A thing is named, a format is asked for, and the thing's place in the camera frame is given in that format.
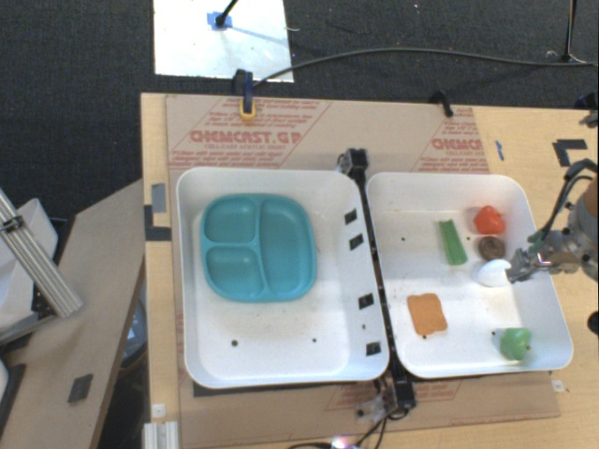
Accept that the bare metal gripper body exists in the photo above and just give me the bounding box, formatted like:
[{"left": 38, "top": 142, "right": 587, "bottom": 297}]
[{"left": 535, "top": 229, "right": 599, "bottom": 276}]

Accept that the white toy egg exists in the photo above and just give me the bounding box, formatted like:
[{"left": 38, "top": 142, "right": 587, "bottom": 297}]
[{"left": 476, "top": 258, "right": 513, "bottom": 289}]

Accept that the brown toy doughnut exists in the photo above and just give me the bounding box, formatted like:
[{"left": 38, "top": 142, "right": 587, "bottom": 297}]
[{"left": 477, "top": 236, "right": 507, "bottom": 262}]

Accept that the red toy pepper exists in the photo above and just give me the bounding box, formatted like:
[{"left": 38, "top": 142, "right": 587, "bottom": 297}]
[{"left": 473, "top": 204, "right": 507, "bottom": 236}]

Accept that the white plastic tray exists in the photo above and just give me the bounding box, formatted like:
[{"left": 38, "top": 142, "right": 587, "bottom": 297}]
[
  {"left": 175, "top": 166, "right": 391, "bottom": 390},
  {"left": 365, "top": 171, "right": 576, "bottom": 381}
]

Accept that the green toy pepper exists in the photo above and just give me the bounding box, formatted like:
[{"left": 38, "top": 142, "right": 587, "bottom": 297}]
[{"left": 491, "top": 326, "right": 533, "bottom": 362}]

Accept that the green celery stick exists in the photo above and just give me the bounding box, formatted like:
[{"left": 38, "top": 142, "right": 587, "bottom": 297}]
[{"left": 437, "top": 218, "right": 470, "bottom": 267}]

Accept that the orange toy bread slice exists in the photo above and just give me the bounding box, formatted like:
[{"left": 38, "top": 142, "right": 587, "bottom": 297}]
[{"left": 405, "top": 292, "right": 449, "bottom": 338}]

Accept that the thin black and white rod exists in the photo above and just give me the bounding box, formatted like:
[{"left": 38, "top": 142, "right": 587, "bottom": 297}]
[{"left": 353, "top": 166, "right": 406, "bottom": 395}]

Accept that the teal divided plate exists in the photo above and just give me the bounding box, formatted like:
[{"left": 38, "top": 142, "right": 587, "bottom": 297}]
[{"left": 199, "top": 193, "right": 319, "bottom": 304}]

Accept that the brown cardboard board, red print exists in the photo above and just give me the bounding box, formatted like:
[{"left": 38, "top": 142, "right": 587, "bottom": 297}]
[{"left": 164, "top": 94, "right": 562, "bottom": 433}]

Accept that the black block with thin wires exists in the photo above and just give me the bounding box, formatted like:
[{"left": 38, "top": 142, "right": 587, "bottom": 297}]
[
  {"left": 337, "top": 147, "right": 372, "bottom": 178},
  {"left": 391, "top": 375, "right": 418, "bottom": 411}
]

